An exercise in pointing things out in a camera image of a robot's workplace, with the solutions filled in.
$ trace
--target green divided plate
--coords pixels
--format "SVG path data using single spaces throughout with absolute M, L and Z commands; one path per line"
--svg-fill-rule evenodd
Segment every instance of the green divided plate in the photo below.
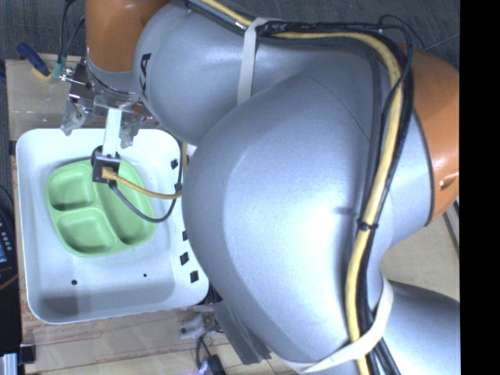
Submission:
M 119 175 L 144 188 L 139 172 L 121 160 Z M 125 197 L 146 216 L 154 216 L 151 199 L 118 184 Z M 145 243 L 155 223 L 133 213 L 107 184 L 92 181 L 91 160 L 72 162 L 47 179 L 48 211 L 62 244 L 73 254 L 98 257 Z

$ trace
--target gray carpet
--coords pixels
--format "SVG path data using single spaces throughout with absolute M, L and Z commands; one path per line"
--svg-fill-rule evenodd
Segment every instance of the gray carpet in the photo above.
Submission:
M 406 21 L 423 42 L 419 46 L 459 69 L 460 0 L 231 0 L 260 16 L 303 21 L 376 22 L 392 14 Z M 24 41 L 39 52 L 55 53 L 64 0 L 0 0 L 0 58 L 16 59 L 16 46 Z M 69 11 L 66 40 L 84 12 L 78 2 Z M 399 34 L 392 35 L 402 41 Z M 84 52 L 83 33 L 70 53 Z M 11 188 L 6 88 L 0 84 L 0 185 Z M 2 207 L 9 201 L 0 192 Z

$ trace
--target white sink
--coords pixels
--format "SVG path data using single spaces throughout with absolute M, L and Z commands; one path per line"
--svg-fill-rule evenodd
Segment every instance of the white sink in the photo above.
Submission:
M 208 291 L 209 281 L 184 231 L 180 199 L 170 218 L 136 247 L 82 257 L 61 243 L 45 198 L 48 176 L 90 158 L 103 140 L 103 129 L 74 130 L 69 137 L 59 129 L 36 129 L 17 142 L 27 300 L 33 314 L 47 323 L 181 309 L 198 304 Z M 118 153 L 137 169 L 147 189 L 173 192 L 178 167 L 173 170 L 170 163 L 179 160 L 179 149 L 168 133 L 140 130 L 134 145 Z M 153 198 L 152 204 L 159 217 L 170 201 Z

